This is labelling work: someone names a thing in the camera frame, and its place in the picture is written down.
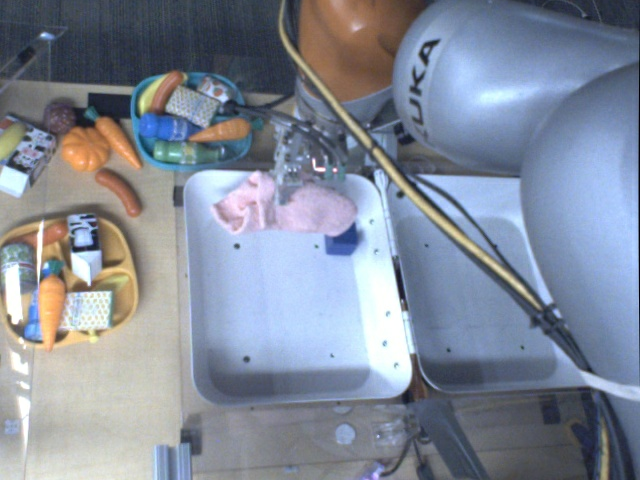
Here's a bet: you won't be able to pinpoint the small white can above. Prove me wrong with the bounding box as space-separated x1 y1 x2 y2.
195 76 237 105

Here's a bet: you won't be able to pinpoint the yellow green corn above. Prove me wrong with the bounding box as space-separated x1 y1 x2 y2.
0 121 27 165

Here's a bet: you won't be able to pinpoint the orange pumpkin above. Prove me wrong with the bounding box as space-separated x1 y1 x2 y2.
60 126 113 173

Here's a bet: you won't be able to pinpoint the blue bottle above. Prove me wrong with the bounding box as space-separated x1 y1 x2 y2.
138 112 202 141
23 287 44 343

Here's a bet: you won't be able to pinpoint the orange sausage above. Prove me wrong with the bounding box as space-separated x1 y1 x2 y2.
18 220 70 250
94 168 143 219
150 70 186 115

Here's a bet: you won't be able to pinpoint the clear plastic bottle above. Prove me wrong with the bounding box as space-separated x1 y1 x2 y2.
332 407 420 449

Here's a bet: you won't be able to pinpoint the black and white milk carton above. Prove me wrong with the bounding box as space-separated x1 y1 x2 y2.
66 213 104 287

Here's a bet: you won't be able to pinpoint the green patterned can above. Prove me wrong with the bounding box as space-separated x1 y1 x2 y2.
0 242 39 295

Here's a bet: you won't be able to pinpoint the blue bowl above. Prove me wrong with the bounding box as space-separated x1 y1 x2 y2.
130 71 254 171

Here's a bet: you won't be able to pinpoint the yellow divided plate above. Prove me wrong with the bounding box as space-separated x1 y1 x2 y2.
0 217 140 351

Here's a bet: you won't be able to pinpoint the orange carrot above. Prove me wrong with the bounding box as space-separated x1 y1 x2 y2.
83 106 144 171
188 116 264 145
38 259 68 354

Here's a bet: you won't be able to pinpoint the purple grapes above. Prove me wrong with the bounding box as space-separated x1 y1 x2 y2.
41 99 77 136

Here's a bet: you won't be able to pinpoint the white plastic tray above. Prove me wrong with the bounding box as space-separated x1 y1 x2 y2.
386 172 601 395
182 168 414 409

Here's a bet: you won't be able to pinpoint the blue cube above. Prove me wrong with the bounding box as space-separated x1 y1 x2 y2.
324 222 361 257

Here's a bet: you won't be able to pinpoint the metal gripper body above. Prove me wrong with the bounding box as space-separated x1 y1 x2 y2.
272 120 350 185

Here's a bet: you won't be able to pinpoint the cow print carton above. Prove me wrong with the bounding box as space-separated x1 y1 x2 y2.
0 113 58 200

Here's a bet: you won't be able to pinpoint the yellow patterned carton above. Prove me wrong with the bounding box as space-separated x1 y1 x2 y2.
58 289 116 332
164 84 222 130

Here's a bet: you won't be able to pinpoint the pink sock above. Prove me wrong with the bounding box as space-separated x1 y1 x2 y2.
210 169 359 237

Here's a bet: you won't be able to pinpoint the yellow banana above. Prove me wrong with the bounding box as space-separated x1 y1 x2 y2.
93 273 132 295
136 72 189 117

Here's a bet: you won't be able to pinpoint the green bottle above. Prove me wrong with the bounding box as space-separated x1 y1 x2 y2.
152 139 227 166

